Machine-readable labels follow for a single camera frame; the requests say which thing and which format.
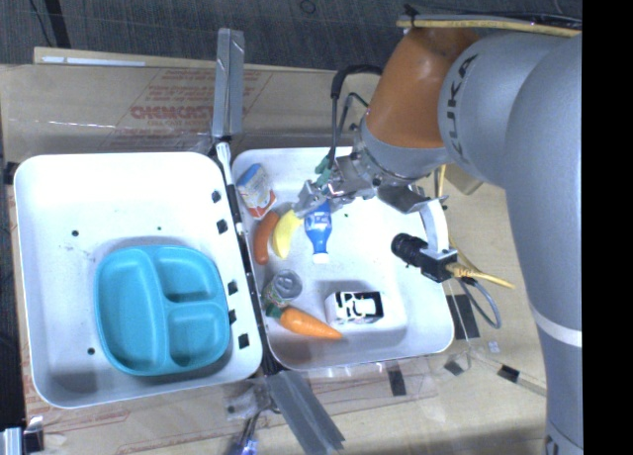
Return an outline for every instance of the orange carrot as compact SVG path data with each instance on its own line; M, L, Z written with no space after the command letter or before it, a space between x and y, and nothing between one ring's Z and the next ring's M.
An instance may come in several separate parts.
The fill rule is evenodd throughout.
M260 265L266 265L266 263L268 263L268 239L278 222L279 215L275 211L269 211L255 229L255 237L253 238L253 254L255 255L255 261Z
M266 315L277 318L284 328L301 335L326 339L340 339L343 336L342 333L327 323L297 308L288 307L279 310L273 307L266 310Z

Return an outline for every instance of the turquoise dish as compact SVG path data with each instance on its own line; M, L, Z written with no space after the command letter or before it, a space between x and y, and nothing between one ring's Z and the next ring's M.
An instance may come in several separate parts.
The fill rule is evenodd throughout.
M97 267L94 289L101 344L108 360L124 372L186 372L226 352L225 289L214 262L196 249L119 249Z

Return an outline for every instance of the black hole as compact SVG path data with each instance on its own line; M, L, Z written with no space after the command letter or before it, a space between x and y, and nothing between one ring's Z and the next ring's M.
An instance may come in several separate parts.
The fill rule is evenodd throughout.
M224 233L225 231L228 230L228 224L226 223L225 220L219 220L217 225L218 225L218 232L219 233Z
M312 1L310 0L304 0L299 4L299 7L302 9L302 11L304 11L306 14L313 14L314 12L317 11L317 5L315 5Z
M250 342L248 342L248 334L243 333L240 337L238 337L237 343L239 344L239 349L243 349L248 346L248 344L250 344Z

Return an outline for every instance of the can lid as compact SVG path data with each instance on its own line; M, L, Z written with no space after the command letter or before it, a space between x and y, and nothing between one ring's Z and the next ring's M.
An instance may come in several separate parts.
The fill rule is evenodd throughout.
M313 263L329 263L329 254L327 253L313 254Z

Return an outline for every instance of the banana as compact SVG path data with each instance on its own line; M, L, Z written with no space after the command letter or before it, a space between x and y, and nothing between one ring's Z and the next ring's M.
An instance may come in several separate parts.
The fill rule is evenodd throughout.
M275 225L273 230L273 251L282 260L288 258L290 254L290 242L295 230L302 225L303 218L297 218L295 211L287 211L281 220Z

